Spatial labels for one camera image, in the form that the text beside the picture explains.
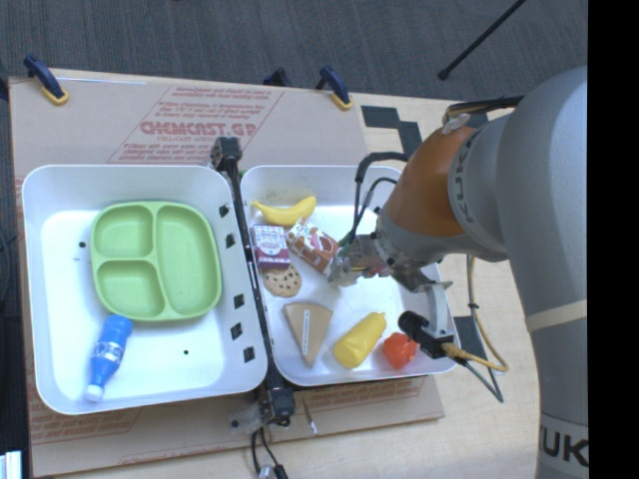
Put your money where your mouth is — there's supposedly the green divided plate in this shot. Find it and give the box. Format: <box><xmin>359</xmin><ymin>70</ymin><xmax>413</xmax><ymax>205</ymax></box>
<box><xmin>89</xmin><ymin>201</ymin><xmax>224</xmax><ymax>323</ymax></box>

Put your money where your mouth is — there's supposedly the white plastic tray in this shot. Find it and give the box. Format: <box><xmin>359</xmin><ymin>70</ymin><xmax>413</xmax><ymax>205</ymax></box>
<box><xmin>21</xmin><ymin>164</ymin><xmax>270</xmax><ymax>416</ymax></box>
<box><xmin>240</xmin><ymin>165</ymin><xmax>461</xmax><ymax>388</ymax></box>

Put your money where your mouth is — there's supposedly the brown cardboard board red print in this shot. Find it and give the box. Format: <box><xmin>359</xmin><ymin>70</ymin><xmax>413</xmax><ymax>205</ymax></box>
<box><xmin>8</xmin><ymin>69</ymin><xmax>446</xmax><ymax>478</ymax></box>

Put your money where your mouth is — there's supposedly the yellow mustard bottle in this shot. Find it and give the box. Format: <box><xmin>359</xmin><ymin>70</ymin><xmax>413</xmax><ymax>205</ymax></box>
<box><xmin>332</xmin><ymin>311</ymin><xmax>388</xmax><ymax>370</ymax></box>

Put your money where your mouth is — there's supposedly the tan pizza slice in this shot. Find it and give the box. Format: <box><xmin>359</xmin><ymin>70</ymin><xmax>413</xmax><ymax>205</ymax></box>
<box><xmin>282</xmin><ymin>301</ymin><xmax>334</xmax><ymax>369</ymax></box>

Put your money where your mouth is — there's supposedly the brown chocolate chip biscuit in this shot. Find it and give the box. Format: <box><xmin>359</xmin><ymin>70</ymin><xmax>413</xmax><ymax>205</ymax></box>
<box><xmin>263</xmin><ymin>263</ymin><xmax>304</xmax><ymax>299</ymax></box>

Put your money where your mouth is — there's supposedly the black cylinder on white bracket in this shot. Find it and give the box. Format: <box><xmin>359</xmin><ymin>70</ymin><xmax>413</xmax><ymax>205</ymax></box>
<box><xmin>397</xmin><ymin>281</ymin><xmax>456</xmax><ymax>360</ymax></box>

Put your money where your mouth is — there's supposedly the yellow banana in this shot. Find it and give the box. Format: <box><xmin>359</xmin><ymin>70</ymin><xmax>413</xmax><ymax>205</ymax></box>
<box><xmin>251</xmin><ymin>195</ymin><xmax>319</xmax><ymax>228</ymax></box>

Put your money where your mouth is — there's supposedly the black tripod leg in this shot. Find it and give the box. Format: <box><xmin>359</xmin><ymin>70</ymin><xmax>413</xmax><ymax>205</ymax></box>
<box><xmin>437</xmin><ymin>0</ymin><xmax>561</xmax><ymax>81</ymax></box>

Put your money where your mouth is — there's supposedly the blue bottle white cap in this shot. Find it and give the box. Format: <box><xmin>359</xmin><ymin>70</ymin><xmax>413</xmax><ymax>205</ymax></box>
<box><xmin>82</xmin><ymin>313</ymin><xmax>135</xmax><ymax>404</ymax></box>

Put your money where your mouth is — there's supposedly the orange and white carton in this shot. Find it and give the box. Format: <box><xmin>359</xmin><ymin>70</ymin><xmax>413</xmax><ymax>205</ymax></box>
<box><xmin>286</xmin><ymin>217</ymin><xmax>340</xmax><ymax>276</ymax></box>

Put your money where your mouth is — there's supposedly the thin black rod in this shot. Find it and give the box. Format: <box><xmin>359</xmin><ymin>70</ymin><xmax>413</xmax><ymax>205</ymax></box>
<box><xmin>224</xmin><ymin>156</ymin><xmax>282</xmax><ymax>394</ymax></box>

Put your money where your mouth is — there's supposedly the orange red toy food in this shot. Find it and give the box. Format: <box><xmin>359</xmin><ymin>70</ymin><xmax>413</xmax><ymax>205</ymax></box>
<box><xmin>382</xmin><ymin>331</ymin><xmax>420</xmax><ymax>370</ymax></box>

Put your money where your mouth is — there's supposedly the maroon and white carton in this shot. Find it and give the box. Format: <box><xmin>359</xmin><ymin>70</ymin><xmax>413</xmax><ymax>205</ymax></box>
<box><xmin>251</xmin><ymin>224</ymin><xmax>293</xmax><ymax>271</ymax></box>

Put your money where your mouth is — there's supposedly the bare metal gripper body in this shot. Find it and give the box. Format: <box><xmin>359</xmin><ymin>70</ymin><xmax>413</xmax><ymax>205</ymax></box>
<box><xmin>340</xmin><ymin>234</ymin><xmax>396</xmax><ymax>280</ymax></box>

